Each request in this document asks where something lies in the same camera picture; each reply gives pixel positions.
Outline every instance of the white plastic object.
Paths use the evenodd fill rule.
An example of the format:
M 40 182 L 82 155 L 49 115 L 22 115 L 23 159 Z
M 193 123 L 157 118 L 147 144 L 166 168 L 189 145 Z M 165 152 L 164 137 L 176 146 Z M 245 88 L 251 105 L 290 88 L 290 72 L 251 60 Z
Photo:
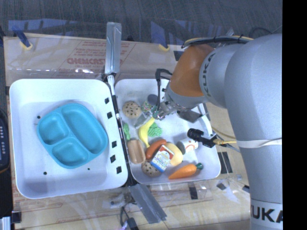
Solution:
M 63 168 L 40 142 L 39 118 L 58 106 L 82 104 L 107 132 L 108 147 L 74 169 Z M 12 141 L 18 191 L 37 199 L 121 187 L 128 178 L 109 87 L 99 80 L 22 79 L 10 87 Z
M 162 97 L 164 96 L 162 89 L 166 87 L 167 83 L 168 80 L 161 80 L 161 101 Z M 123 104 L 127 101 L 135 101 L 138 104 L 142 104 L 149 94 L 157 95 L 157 91 L 158 88 L 155 79 L 123 79 L 118 81 L 115 85 L 115 92 L 117 93 L 119 107 L 123 106 Z M 125 117 L 121 110 L 119 115 L 121 116 L 122 121 L 129 125 L 130 136 L 137 138 L 138 129 L 134 127 L 134 121 Z M 167 142 L 176 144 L 178 141 L 187 137 L 187 132 L 190 128 L 202 130 L 200 122 L 195 122 L 192 124 L 179 118 L 176 114 L 167 115 L 165 119 L 156 120 L 155 123 L 163 130 L 163 133 L 160 137 L 148 137 L 149 144 L 152 144 L 154 141 L 160 138 L 166 139 Z M 203 164 L 204 168 L 200 170 L 196 175 L 182 179 L 168 179 L 168 176 L 178 168 L 187 165 L 188 163 L 197 164 L 199 162 Z M 217 177 L 221 171 L 221 164 L 218 158 L 216 147 L 214 146 L 212 148 L 208 148 L 201 143 L 196 150 L 188 152 L 183 156 L 183 162 L 180 165 L 169 165 L 167 169 L 157 177 L 149 177 L 145 175 L 140 164 L 133 164 L 130 161 L 130 166 L 132 175 L 135 180 L 141 184 L 147 185 L 209 180 Z

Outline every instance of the black connector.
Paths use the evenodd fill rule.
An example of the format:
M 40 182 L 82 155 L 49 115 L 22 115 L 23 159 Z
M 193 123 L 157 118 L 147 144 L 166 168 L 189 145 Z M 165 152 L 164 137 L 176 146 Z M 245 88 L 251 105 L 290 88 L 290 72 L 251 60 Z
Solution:
M 129 218 L 127 220 L 127 223 L 131 230 L 139 230 L 138 226 L 136 225 L 135 219 L 133 217 Z
M 203 131 L 199 129 L 193 129 L 193 128 L 189 129 L 187 133 L 189 138 L 195 141 L 201 142 L 204 146 L 209 147 L 209 148 L 214 147 L 216 144 L 213 141 L 216 139 L 216 135 L 213 136 L 211 139 L 206 139 L 204 137 L 201 137 L 201 135 L 203 134 L 204 134 Z

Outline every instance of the blue divided plate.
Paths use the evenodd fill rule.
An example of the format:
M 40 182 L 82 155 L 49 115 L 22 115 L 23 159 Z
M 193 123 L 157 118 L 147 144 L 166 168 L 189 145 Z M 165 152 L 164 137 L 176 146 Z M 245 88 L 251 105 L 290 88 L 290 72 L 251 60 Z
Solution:
M 108 136 L 99 121 L 77 103 L 58 107 L 42 117 L 37 134 L 50 156 L 69 169 L 88 163 L 108 146 Z

